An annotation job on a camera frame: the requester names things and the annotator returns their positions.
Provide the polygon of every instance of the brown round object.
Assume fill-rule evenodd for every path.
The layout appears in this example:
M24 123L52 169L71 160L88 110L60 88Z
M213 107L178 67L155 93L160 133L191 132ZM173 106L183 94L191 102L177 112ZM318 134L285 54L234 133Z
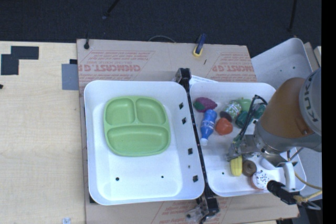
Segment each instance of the brown round object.
M247 159L243 161L243 175L245 176L252 176L257 171L257 165Z

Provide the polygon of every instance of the donut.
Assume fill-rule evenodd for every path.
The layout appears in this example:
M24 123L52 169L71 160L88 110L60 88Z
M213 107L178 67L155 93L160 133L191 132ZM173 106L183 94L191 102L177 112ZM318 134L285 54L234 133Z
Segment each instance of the donut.
M270 181L268 175L263 170L255 172L251 177L251 184L255 189L266 189Z
M249 159L243 161L243 175L252 176L257 171L257 165Z

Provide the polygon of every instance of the water bottle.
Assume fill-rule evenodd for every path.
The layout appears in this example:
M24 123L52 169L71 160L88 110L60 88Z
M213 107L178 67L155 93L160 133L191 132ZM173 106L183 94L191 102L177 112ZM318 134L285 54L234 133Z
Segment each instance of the water bottle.
M209 136L214 132L214 126L217 118L217 112L208 109L204 112L204 117L201 123L201 134L202 138L200 143L202 146L206 146L208 144Z

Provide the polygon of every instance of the black fabric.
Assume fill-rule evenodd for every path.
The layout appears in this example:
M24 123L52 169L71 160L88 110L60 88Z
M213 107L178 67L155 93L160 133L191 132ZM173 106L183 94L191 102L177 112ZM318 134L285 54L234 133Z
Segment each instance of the black fabric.
M291 38L321 45L322 0L0 0L0 40L76 42L148 41L165 36L192 42L246 45L251 57ZM154 41L170 40L160 37Z

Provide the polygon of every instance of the white tray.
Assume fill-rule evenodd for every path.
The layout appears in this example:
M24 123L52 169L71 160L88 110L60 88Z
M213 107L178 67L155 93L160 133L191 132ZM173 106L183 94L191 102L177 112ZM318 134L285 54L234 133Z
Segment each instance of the white tray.
M229 101L238 98L252 99L255 94L263 97L266 101L269 101L274 94L275 89L266 83L245 83L245 82L198 82L192 85L190 89L190 95L192 100L196 100L198 97L207 97L217 103L215 111L219 112L229 103ZM199 137L201 138L201 122L203 119L203 113L194 110L195 121L198 129ZM226 154L230 147L233 138L240 132L235 124L234 129L230 134L219 135L216 131L209 137L208 145L202 146L203 158L205 162L206 174L209 182L210 189L217 195L223 197L249 195L257 193L269 193L268 190L255 190L251 187L249 178L240 175L239 177L233 176L230 170L230 163L226 160ZM253 134L254 124L251 123L246 130L245 134ZM261 166L261 157L253 157L250 160L254 161L258 170L264 170L270 176L270 179L278 182L286 183L285 176L282 168L276 168L274 170L266 170ZM294 161L298 161L294 170L298 175L306 179L301 161L299 157L295 157ZM298 190L302 190L305 185L296 179L296 187Z
M161 154L125 157L108 148L103 127L104 106L108 100L125 95L152 97L165 107L171 142ZM186 91L181 85L176 82L93 81L86 86L84 98L89 192L93 200L102 205L116 205L196 199L202 195L203 172Z

